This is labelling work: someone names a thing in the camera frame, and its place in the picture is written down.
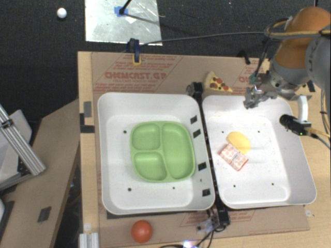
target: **white tray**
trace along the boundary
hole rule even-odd
[[[245,109],[244,97],[209,96],[203,101],[218,190],[222,201],[233,209],[308,204],[316,189],[299,136],[279,123],[292,115],[281,98]],[[232,131],[251,142],[249,158],[237,172],[218,152]]]
[[[212,206],[215,191],[199,106],[194,99],[186,95],[111,92],[100,97],[98,116],[102,201],[109,212],[121,215],[194,211]],[[191,134],[196,168],[184,181],[150,183],[139,178],[133,169],[131,129],[141,122],[159,120],[179,122]],[[194,138],[193,133],[199,130],[200,135]]]

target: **toy pizza slice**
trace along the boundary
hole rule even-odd
[[[232,92],[232,89],[227,86],[227,84],[219,77],[215,75],[214,72],[210,72],[204,82],[205,89],[211,89],[215,91],[226,91]]]

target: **metal plate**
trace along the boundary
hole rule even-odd
[[[143,44],[161,40],[156,0],[132,0],[128,13],[119,16],[115,7],[126,1],[85,0],[86,41],[127,43],[134,38]]]

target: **green plate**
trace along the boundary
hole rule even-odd
[[[135,172],[148,182],[175,182],[191,177],[195,156],[188,130],[172,121],[136,125],[130,135]]]

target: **black floor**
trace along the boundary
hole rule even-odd
[[[330,1],[319,0],[319,6],[331,11]],[[160,19],[162,38],[169,39],[263,31],[270,22],[312,6],[314,0],[157,2],[159,14],[165,15]],[[64,21],[56,17],[58,7],[65,7],[68,11]],[[9,113],[22,109],[27,119],[33,122],[76,99],[77,51],[124,50],[123,45],[86,42],[84,32],[84,0],[0,0],[0,104]],[[249,56],[259,57],[262,39],[261,36],[239,36],[169,42],[162,47],[147,46],[142,51],[236,56],[244,49]],[[77,225],[73,204],[71,212],[64,216],[67,221],[63,225],[68,228]],[[72,236],[65,242],[72,242]],[[57,244],[65,247],[61,240]]]

